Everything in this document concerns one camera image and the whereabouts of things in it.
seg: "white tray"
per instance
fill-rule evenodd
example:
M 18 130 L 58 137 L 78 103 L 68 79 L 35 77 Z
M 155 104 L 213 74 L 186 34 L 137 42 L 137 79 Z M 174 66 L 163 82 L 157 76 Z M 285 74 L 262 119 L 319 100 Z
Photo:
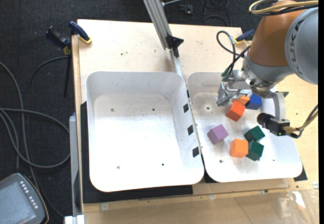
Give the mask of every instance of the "white tray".
M 86 81 L 90 180 L 104 192 L 199 182 L 204 166 L 184 80 L 106 72 Z
M 233 182 L 259 179 L 291 178 L 302 171 L 302 163 L 293 138 L 275 136 L 261 128 L 264 138 L 258 142 L 264 145 L 259 161 L 247 157 L 230 155 L 230 143 L 235 138 L 245 139 L 244 134 L 257 126 L 257 115 L 261 112 L 274 115 L 272 99 L 262 99 L 259 110 L 246 109 L 237 121 L 225 116 L 231 103 L 218 107 L 215 97 L 221 83 L 219 72 L 196 72 L 188 78 L 188 90 L 201 144 L 201 153 L 208 175 L 218 182 Z M 229 135 L 220 143 L 213 144 L 208 131 L 223 124 Z

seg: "green cube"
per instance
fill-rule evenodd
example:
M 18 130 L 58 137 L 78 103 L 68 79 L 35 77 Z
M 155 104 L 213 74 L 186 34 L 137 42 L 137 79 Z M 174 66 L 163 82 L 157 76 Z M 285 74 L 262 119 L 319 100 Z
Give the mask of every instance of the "green cube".
M 246 157 L 252 159 L 253 161 L 260 160 L 262 157 L 264 145 L 252 140 L 249 142 L 249 153 Z
M 256 126 L 253 129 L 250 129 L 247 133 L 245 133 L 244 137 L 248 142 L 252 140 L 258 141 L 261 138 L 265 137 L 265 134 L 262 132 L 259 126 Z

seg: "red-orange cube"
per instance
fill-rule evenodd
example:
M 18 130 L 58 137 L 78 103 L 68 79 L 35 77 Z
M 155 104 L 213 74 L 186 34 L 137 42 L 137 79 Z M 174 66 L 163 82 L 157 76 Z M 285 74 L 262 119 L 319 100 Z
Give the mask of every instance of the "red-orange cube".
M 235 100 L 226 113 L 226 116 L 234 121 L 238 121 L 243 116 L 244 111 L 245 106 Z
M 234 139 L 230 144 L 230 155 L 243 158 L 249 153 L 249 142 L 245 139 Z
M 245 94 L 245 95 L 241 96 L 239 99 L 236 99 L 236 101 L 245 106 L 250 101 L 250 97 L 248 97 Z

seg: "black floor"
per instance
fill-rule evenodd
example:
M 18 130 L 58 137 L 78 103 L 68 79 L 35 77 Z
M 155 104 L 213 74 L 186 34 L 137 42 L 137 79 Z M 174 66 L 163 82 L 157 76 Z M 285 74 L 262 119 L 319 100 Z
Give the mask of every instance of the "black floor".
M 234 26 L 241 27 L 244 32 L 256 29 L 261 19 L 248 13 L 250 4 L 258 0 L 213 0 L 213 3 L 208 0 L 204 18 L 201 18 L 204 1 L 186 0 L 166 6 L 169 23 Z M 191 17 L 179 10 L 178 5 L 183 4 L 193 5 L 194 14 Z M 47 41 L 45 33 L 48 28 L 53 25 L 69 38 L 68 24 L 77 19 L 150 21 L 143 0 L 0 0 L 0 62 L 16 78 L 24 108 L 53 116 L 65 126 L 68 126 L 69 117 L 74 112 L 71 73 L 67 96 L 63 95 L 67 59 L 52 61 L 36 74 L 34 72 L 45 61 L 64 56 L 61 48 Z M 1 66 L 0 107 L 21 107 L 16 86 Z M 21 114 L 8 114 L 17 128 L 24 154 Z M 26 115 L 25 125 L 27 146 L 34 163 L 52 165 L 68 155 L 69 136 L 56 123 Z M 5 125 L 0 121 L 0 180 L 17 171 L 31 178 L 29 167 L 21 160 L 19 162 L 17 169 L 16 153 Z M 55 169 L 35 168 L 35 172 L 42 194 L 47 198 L 49 223 L 62 223 L 62 216 L 72 215 L 69 162 Z

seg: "cube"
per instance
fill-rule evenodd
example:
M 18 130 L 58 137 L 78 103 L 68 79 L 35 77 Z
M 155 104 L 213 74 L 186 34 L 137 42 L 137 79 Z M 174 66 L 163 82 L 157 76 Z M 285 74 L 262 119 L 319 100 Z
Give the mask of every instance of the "cube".
M 226 113 L 226 116 L 234 121 L 238 121 L 245 111 L 245 106 L 234 100 L 233 104 Z
M 262 105 L 262 98 L 259 95 L 252 94 L 250 101 L 246 104 L 247 109 L 259 109 Z
M 258 143 L 257 141 L 249 142 L 249 153 L 246 155 L 247 158 L 250 158 L 253 161 L 260 160 L 262 157 L 264 145 Z
M 243 158 L 249 153 L 249 143 L 247 140 L 236 138 L 229 145 L 230 155 Z
M 258 141 L 261 138 L 265 137 L 265 134 L 263 133 L 263 131 L 261 130 L 261 128 L 259 126 L 256 126 L 252 129 L 250 129 L 247 133 L 245 133 L 244 137 L 246 138 L 246 140 L 248 142 L 250 142 L 252 140 Z
M 246 94 L 241 96 L 239 99 L 235 99 L 237 102 L 239 102 L 242 105 L 246 105 L 250 101 L 250 97 L 248 97 Z
M 213 144 L 219 143 L 225 137 L 228 136 L 228 133 L 222 124 L 212 128 L 208 133 L 207 136 L 211 140 Z

